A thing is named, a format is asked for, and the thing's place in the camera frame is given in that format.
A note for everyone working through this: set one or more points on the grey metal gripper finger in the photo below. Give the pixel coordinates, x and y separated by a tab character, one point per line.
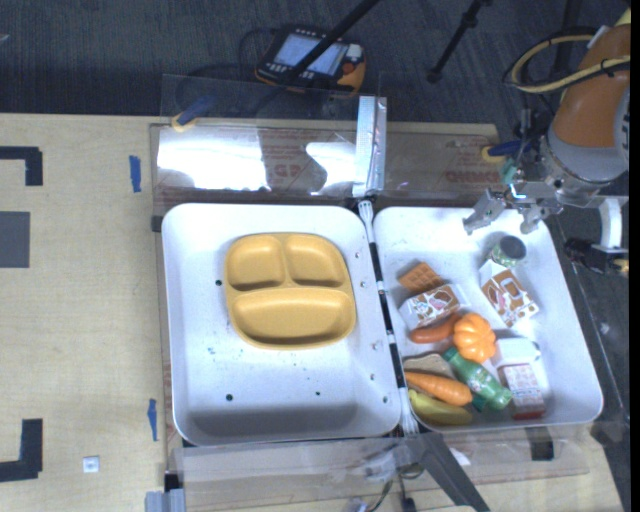
482	212
532	217

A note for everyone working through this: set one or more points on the white plastic tray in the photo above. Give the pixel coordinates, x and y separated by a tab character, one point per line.
280	390
430	235

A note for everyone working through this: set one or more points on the orange pumpkin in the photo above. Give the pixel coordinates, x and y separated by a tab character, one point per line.
475	337

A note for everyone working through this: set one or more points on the green can with dark lid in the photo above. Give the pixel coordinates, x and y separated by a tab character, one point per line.
510	250

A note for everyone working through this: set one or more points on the yellow banana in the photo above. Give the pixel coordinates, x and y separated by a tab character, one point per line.
440	414

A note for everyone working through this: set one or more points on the green bottle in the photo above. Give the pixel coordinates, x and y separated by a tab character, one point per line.
480	382

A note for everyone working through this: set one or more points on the orange sausage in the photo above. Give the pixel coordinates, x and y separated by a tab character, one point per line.
432	332

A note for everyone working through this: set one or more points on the orange carrot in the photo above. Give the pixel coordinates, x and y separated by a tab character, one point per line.
442	389

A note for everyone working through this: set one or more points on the orange divided plate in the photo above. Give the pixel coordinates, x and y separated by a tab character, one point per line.
290	310

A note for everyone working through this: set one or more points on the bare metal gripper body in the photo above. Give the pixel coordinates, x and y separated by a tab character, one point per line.
537	192

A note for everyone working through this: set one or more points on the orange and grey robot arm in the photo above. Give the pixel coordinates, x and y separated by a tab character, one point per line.
590	110

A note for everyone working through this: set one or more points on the white and brown carton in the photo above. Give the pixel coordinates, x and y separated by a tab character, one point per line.
507	295
432	305

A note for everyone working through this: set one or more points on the orange waffle biscuit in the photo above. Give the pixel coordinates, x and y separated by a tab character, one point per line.
419	277

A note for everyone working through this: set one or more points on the brown bread slice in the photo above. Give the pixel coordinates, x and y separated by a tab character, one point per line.
427	364

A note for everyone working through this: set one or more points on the white carton with red print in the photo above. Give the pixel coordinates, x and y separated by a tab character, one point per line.
522	382

